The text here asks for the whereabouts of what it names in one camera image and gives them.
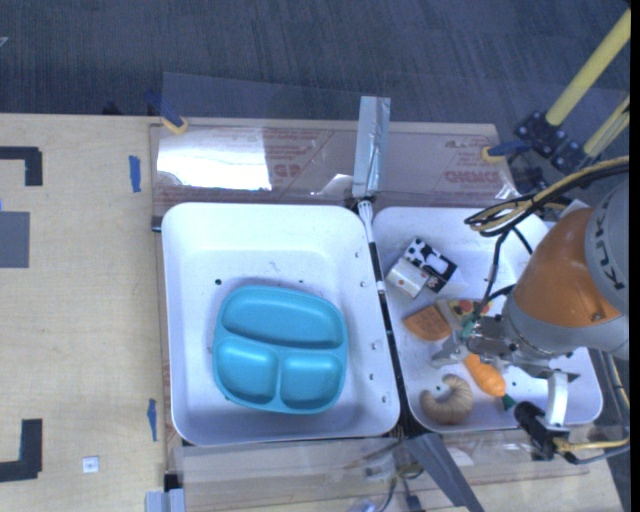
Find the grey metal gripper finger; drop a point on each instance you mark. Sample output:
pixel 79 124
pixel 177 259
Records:
pixel 457 342
pixel 446 357

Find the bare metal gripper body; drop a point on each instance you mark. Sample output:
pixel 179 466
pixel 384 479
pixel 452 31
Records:
pixel 489 336

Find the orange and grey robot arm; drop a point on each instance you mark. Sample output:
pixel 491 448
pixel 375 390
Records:
pixel 560 280

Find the orange biscuit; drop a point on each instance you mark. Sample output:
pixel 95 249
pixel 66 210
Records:
pixel 427 324

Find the pizza slice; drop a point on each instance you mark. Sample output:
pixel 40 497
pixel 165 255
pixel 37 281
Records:
pixel 462 307

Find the orange carrot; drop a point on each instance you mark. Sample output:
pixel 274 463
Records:
pixel 486 377

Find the beige croissant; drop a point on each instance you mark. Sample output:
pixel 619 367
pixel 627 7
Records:
pixel 450 402

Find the white carton with orange dots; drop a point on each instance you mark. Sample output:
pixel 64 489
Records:
pixel 406 279

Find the black and white carton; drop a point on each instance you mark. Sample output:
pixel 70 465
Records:
pixel 431 260

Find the white plastic tray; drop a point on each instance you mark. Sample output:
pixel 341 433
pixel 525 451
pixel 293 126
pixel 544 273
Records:
pixel 450 230
pixel 280 240

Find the thin black and white rod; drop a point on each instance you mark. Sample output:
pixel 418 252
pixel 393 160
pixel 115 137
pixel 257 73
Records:
pixel 376 260

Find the blue divided plate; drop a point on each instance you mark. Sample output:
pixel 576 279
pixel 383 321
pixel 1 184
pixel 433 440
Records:
pixel 280 345

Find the black cylinder on white bracket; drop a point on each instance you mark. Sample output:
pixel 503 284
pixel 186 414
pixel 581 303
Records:
pixel 556 400

